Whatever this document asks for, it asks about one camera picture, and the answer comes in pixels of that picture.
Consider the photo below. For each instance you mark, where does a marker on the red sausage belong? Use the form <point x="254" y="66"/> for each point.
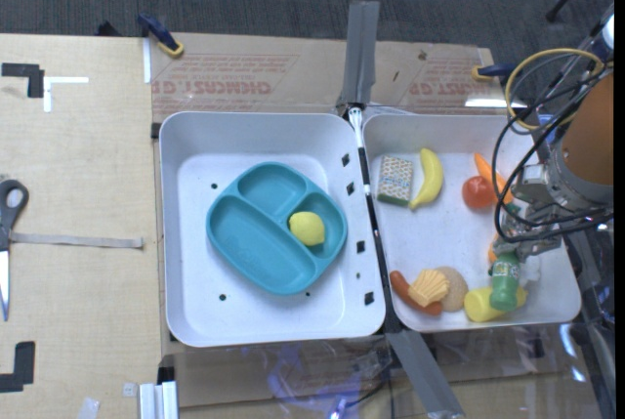
<point x="400" y="287"/>

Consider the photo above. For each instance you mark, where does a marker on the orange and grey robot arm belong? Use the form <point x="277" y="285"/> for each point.
<point x="588" y="143"/>

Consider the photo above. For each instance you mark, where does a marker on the yellow bottle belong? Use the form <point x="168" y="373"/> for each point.
<point x="478" y="305"/>

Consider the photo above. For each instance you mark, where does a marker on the beige round bread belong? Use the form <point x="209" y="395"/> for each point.
<point x="458" y="292"/>

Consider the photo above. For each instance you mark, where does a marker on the green bottle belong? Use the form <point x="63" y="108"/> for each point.
<point x="504" y="282"/>

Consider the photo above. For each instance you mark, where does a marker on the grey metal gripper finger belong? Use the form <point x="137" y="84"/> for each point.
<point x="525" y="252"/>

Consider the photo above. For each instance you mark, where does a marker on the small orange toy piece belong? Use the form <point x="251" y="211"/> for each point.
<point x="492" y="254"/>

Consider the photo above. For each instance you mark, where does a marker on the yellow banana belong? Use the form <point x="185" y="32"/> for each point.
<point x="432" y="178"/>

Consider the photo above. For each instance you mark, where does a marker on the yellow lemon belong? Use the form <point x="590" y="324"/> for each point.
<point x="307" y="228"/>

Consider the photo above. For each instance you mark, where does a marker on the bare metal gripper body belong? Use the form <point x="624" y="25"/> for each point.
<point x="534" y="212"/>

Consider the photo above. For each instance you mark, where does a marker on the blue divided plate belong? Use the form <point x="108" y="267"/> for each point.
<point x="254" y="236"/>

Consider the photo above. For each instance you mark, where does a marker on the yellow ridged fries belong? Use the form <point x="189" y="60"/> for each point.
<point x="429" y="287"/>

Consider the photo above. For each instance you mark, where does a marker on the patterned small carton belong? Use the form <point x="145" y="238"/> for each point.
<point x="395" y="180"/>

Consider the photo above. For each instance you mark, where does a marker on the orange carrot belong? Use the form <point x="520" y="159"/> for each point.
<point x="486" y="168"/>

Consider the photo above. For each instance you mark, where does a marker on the white plastic tray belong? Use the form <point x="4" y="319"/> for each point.
<point x="439" y="236"/>
<point x="195" y="261"/>

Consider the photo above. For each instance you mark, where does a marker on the brown cardboard board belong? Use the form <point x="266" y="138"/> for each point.
<point x="293" y="80"/>

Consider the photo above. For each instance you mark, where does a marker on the red tomato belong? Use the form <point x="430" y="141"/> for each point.
<point x="477" y="192"/>

